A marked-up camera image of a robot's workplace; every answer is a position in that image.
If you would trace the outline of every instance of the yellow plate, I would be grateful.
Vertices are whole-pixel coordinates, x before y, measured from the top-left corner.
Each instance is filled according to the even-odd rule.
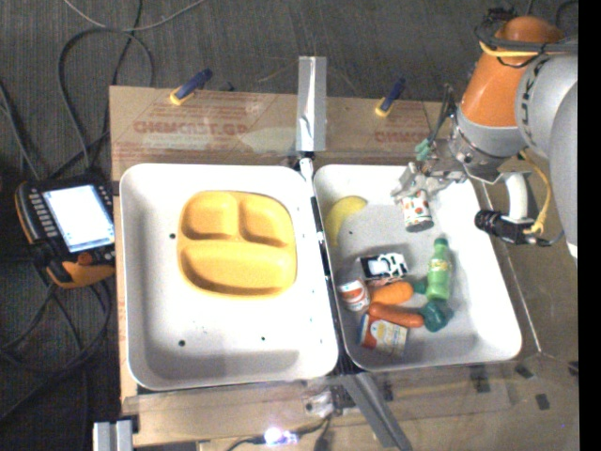
[[[177,233],[179,269],[194,287],[235,296],[272,296],[294,283],[294,228],[266,195],[205,191],[184,205]]]

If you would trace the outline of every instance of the yellow lemon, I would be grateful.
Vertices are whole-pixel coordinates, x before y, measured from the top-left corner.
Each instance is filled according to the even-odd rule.
[[[364,198],[350,195],[337,200],[331,206],[325,221],[326,237],[331,245],[338,245],[338,232],[340,232],[343,222],[366,205],[367,201]]]

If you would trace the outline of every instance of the cardboard sheet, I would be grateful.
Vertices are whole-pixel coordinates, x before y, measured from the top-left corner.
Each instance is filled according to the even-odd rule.
[[[295,153],[297,96],[200,90],[177,106],[171,89],[110,89],[113,181],[137,163],[275,164]],[[327,99],[325,161],[380,163],[414,155],[429,133],[427,105]]]

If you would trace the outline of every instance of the gray carpet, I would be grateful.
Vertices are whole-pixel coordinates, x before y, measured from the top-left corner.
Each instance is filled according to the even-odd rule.
[[[117,28],[136,23],[138,0],[71,0],[91,18]],[[142,0],[139,24],[160,22],[196,0]],[[142,46],[132,42],[119,67],[121,85],[176,87],[209,67],[209,89],[294,94],[299,55],[328,58],[328,95],[380,98],[403,74],[404,99],[437,101],[445,84],[457,94],[479,56],[473,28],[489,8],[514,8],[578,34],[574,0],[208,0],[156,28],[137,31],[152,53],[150,73]],[[58,63],[68,99],[86,142],[103,132],[108,85],[127,39],[94,28],[61,0],[0,0],[0,84],[36,172],[50,176],[80,151],[76,130],[61,99]],[[97,166],[110,171],[110,143],[98,146]],[[77,159],[62,176],[81,173]],[[23,261],[26,252],[12,210],[12,191],[32,172],[20,158],[6,113],[0,114],[0,344],[18,335],[45,296],[44,286]],[[114,283],[109,282],[114,297]],[[89,343],[102,325],[93,292],[61,291],[61,303]],[[45,387],[10,412],[43,379],[0,362],[0,449],[90,449],[91,423],[117,419],[118,370],[113,316],[108,335],[81,370]],[[60,365],[77,353],[55,301],[20,352],[27,362]],[[84,393],[85,386],[89,393]]]

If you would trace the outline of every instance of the orange carrot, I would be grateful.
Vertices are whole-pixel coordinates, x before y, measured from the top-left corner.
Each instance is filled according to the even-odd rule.
[[[400,304],[413,295],[413,286],[406,281],[396,281],[372,292],[372,303]]]
[[[383,319],[403,327],[422,327],[424,318],[421,314],[408,312],[401,307],[383,303],[369,304],[368,314],[376,319]]]

